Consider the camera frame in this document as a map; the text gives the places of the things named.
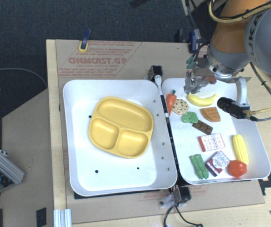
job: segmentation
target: metal bracket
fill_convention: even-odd
[[[162,76],[163,75],[163,68],[162,66],[159,66],[159,65],[154,65],[154,66],[151,66],[149,71],[148,71],[148,74],[147,76],[145,76],[145,79],[149,80],[149,81],[152,81],[154,82],[154,77],[156,75],[160,75]]]
[[[181,186],[176,188],[168,196],[160,199],[158,201],[158,206],[160,209],[170,208],[174,205],[179,205],[181,203],[186,203],[191,199],[191,193],[188,187]]]
[[[54,227],[72,227],[71,209],[53,211]]]
[[[22,183],[24,172],[16,165],[9,161],[2,153],[0,153],[0,173],[8,179],[7,184],[0,184],[0,192],[5,188],[13,186],[13,184]]]
[[[237,100],[236,104],[239,106],[250,106],[247,104],[247,83],[246,78],[238,78],[236,81]]]

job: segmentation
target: table surface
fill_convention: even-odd
[[[150,43],[143,42],[154,47],[159,48],[164,54],[170,54],[172,43]],[[185,55],[188,55],[187,44],[180,44],[179,47]],[[65,179],[64,179],[64,165],[63,152],[61,141],[61,117],[59,112],[59,86],[57,77],[57,56],[56,56],[56,40],[46,41],[47,51],[47,69],[48,69],[48,86],[49,86],[49,109],[50,109],[50,127],[51,127],[51,148],[52,148],[52,181],[53,181],[53,198],[54,209],[64,210],[67,208]],[[263,74],[267,83],[271,86],[271,77]],[[245,68],[244,77],[252,77],[248,81],[248,100],[251,104],[252,110],[259,110],[271,107],[271,96],[266,89],[260,85],[260,82],[254,75],[249,66]],[[263,113],[260,117],[267,117],[271,113]],[[268,158],[271,163],[271,120],[265,122],[258,122],[258,129],[265,145]],[[271,188],[266,188],[266,195],[264,196],[265,203],[251,206],[231,207],[226,209],[201,210],[183,213],[186,220],[193,223],[202,223],[205,227],[208,226],[271,226]],[[105,226],[109,227],[136,227],[136,226],[163,226],[164,215],[155,215],[138,218],[125,218],[118,220],[109,220],[105,223],[92,222],[75,224],[76,227],[90,227],[90,226]],[[185,226],[185,222],[177,213],[172,213],[167,218],[167,224],[174,227]]]

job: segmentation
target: black wire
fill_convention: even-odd
[[[181,214],[181,212],[179,211],[177,205],[174,205],[174,206],[168,208],[167,212],[165,213],[164,223],[163,223],[164,227],[167,227],[166,219],[167,219],[169,213],[171,212],[171,210],[172,210],[174,207],[176,208],[177,213],[179,214],[179,216],[180,216],[180,217],[183,219],[183,221],[185,221],[187,224],[190,224],[190,225],[193,225],[193,226],[196,226],[196,227],[203,227],[203,224],[194,224],[194,223],[191,223],[191,222],[187,221],[187,220],[182,216],[182,214]]]
[[[205,9],[208,11],[208,5],[206,3],[203,3],[192,14],[195,15],[196,22],[198,23],[200,31],[204,31],[208,38],[211,38],[213,36],[213,32],[210,31],[210,27],[214,26],[216,22],[211,19],[211,17],[207,17],[209,19],[206,20]]]
[[[252,62],[250,62],[250,65],[251,65],[251,68],[252,68],[253,72],[257,76],[257,78],[260,80],[260,82],[262,83],[262,85],[267,89],[267,91],[271,95],[271,90],[265,85],[265,82],[263,81],[263,79],[258,75],[257,70],[256,70],[256,68],[255,68],[255,66],[253,65]],[[254,117],[254,116],[251,116],[249,119],[252,120],[252,121],[261,122],[261,121],[271,120],[271,117],[264,118],[264,119],[258,119],[258,118]]]
[[[173,208],[174,208],[174,206],[172,206],[172,207],[168,208],[167,212],[165,213],[165,217],[164,217],[164,223],[163,223],[163,226],[164,226],[164,227],[167,227],[167,224],[166,224],[166,219],[167,219],[167,217],[168,217],[169,213],[171,212],[171,210],[172,210]]]
[[[193,5],[193,7],[194,7],[194,11],[196,11],[197,8],[196,8],[196,5],[195,5],[195,3],[194,3],[193,0],[185,0],[185,4],[186,4],[187,10],[188,10],[188,15],[189,15],[190,21],[191,21],[191,23],[192,23],[192,26],[193,26],[194,30],[196,30],[196,29],[198,29],[198,27],[197,27],[197,25],[196,25],[196,23],[195,23],[195,20],[194,20],[193,16],[192,16],[192,12],[191,12],[191,8],[190,8],[190,3],[189,3],[189,1],[192,3],[192,5]],[[194,59],[193,59],[194,61],[197,60],[199,51],[200,51],[200,49],[201,49],[201,47],[200,47],[201,39],[200,39],[200,38],[198,38],[198,39],[196,40],[196,44],[197,44],[197,50],[195,51],[196,54],[195,54],[195,57],[194,57]]]
[[[180,217],[183,219],[183,221],[185,221],[187,224],[194,225],[194,226],[196,226],[196,227],[203,227],[203,224],[194,224],[194,223],[191,223],[191,222],[187,221],[187,220],[182,216],[181,212],[178,210],[177,205],[174,205],[174,206],[175,206],[175,208],[176,208],[176,210],[177,210],[179,216],[180,216]]]
[[[197,29],[197,25],[196,25],[195,20],[194,20],[194,18],[192,16],[192,12],[191,12],[189,1],[191,1],[192,5],[194,7],[194,11],[196,11],[196,6],[195,6],[195,3],[194,3],[193,0],[185,0],[185,4],[186,4],[187,10],[188,10],[188,15],[189,15],[190,21],[192,23],[192,26],[194,27],[194,29]]]
[[[204,47],[205,45],[208,45],[209,43],[210,43],[210,41],[206,41],[205,43],[201,44],[201,45],[198,47],[198,49],[193,53],[193,56],[194,56],[194,59],[193,59],[193,60],[194,60],[194,61],[197,60],[201,48]]]
[[[45,80],[37,73],[31,71],[31,70],[27,70],[27,69],[23,69],[23,68],[0,68],[0,71],[4,71],[4,70],[21,70],[21,71],[25,71],[25,72],[29,72],[34,74],[35,76],[37,76],[45,85],[46,88],[48,88],[47,83],[45,82]]]

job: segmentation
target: yellow divided plate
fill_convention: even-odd
[[[105,97],[92,114],[89,138],[98,148],[126,158],[144,154],[153,132],[152,114],[130,101]]]

